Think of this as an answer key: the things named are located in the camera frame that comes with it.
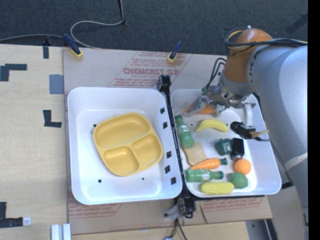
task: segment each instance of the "yellow banana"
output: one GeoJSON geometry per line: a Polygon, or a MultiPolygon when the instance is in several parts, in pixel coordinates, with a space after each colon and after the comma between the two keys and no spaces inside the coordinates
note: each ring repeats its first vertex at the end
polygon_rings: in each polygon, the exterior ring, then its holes
{"type": "Polygon", "coordinates": [[[199,127],[195,130],[196,132],[199,132],[200,130],[206,129],[206,128],[214,128],[221,132],[226,133],[228,131],[227,125],[218,120],[218,119],[205,119],[201,121],[199,127]]]}

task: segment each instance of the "orange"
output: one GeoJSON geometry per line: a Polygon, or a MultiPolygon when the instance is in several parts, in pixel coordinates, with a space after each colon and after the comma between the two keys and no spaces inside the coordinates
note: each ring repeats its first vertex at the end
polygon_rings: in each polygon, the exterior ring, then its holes
{"type": "Polygon", "coordinates": [[[234,164],[234,170],[237,173],[247,175],[251,171],[251,163],[247,159],[239,159],[234,164]]]}

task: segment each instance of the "dark backdrop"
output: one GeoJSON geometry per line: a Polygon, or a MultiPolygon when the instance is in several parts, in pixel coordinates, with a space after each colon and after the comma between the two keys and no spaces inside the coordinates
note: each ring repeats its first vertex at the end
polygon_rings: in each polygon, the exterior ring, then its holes
{"type": "MultiPolygon", "coordinates": [[[[0,0],[0,40],[27,34],[70,34],[79,21],[116,23],[117,0],[0,0]]],[[[179,40],[184,53],[226,54],[225,29],[251,25],[274,38],[308,40],[308,0],[122,0],[128,25],[81,24],[74,35],[99,48],[169,52],[179,40]]],[[[0,41],[42,45],[44,37],[0,41]]],[[[53,46],[63,46],[51,38],[53,46]]]]}

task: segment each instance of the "bottle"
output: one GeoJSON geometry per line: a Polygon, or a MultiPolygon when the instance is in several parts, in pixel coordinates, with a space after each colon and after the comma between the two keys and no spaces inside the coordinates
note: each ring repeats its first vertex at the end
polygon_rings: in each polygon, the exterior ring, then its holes
{"type": "Polygon", "coordinates": [[[208,169],[187,169],[185,171],[186,182],[209,182],[211,180],[221,180],[223,177],[224,173],[222,171],[211,171],[208,169]]]}
{"type": "Polygon", "coordinates": [[[180,114],[174,117],[177,123],[177,134],[181,141],[181,145],[184,149],[192,148],[195,145],[195,140],[191,136],[189,127],[183,122],[183,118],[180,114]]]}

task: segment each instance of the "yellow corn cob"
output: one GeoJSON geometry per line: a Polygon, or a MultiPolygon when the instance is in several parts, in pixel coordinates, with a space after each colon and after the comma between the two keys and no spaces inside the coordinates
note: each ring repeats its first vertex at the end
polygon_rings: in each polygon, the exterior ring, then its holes
{"type": "Polygon", "coordinates": [[[201,184],[200,190],[206,194],[228,194],[235,189],[231,182],[227,181],[213,181],[201,184]]]}

